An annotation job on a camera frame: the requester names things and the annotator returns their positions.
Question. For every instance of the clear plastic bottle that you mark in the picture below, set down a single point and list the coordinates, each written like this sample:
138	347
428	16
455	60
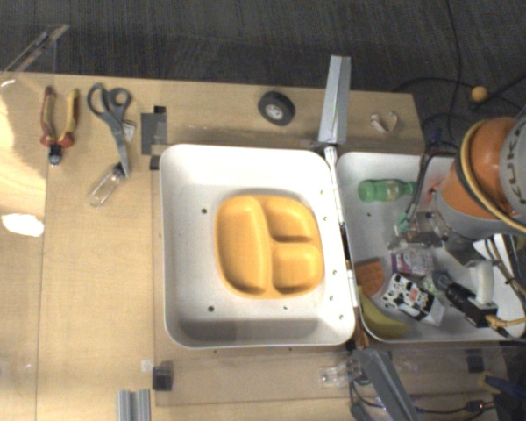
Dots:
103	187

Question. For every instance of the red and yellow pliers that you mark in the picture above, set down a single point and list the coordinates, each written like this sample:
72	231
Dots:
66	121

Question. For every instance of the yellow banana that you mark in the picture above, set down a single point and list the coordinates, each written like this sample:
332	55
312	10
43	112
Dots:
379	320

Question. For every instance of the brown biscuit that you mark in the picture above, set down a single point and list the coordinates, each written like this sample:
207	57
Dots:
370	276

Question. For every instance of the small tan ball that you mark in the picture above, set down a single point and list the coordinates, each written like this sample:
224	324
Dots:
479	93

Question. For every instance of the green plastic bottle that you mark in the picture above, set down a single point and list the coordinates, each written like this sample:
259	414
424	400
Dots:
379	190

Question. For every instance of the white plastic tray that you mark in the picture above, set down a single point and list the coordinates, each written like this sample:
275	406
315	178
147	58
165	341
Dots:
377	230
193	244

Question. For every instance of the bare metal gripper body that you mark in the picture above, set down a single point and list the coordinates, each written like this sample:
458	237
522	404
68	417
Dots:
421	237

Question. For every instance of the grey scissors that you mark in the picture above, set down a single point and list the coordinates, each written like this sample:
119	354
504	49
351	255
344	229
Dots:
116	121

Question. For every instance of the white carton with black print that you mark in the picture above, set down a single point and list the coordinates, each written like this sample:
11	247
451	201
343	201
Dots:
405	296

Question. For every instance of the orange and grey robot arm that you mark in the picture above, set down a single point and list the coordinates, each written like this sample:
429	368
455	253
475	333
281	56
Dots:
491	156

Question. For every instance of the orange divided plate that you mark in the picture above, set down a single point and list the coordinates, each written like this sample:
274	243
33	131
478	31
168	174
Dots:
241	244

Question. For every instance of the purple and clear packet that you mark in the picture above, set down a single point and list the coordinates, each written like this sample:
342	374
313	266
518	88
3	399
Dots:
410	261

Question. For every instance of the black cylinder on white bracket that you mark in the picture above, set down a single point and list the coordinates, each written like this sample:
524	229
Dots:
469	301

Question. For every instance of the black tape roll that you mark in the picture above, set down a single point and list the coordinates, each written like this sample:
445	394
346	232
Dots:
276	108

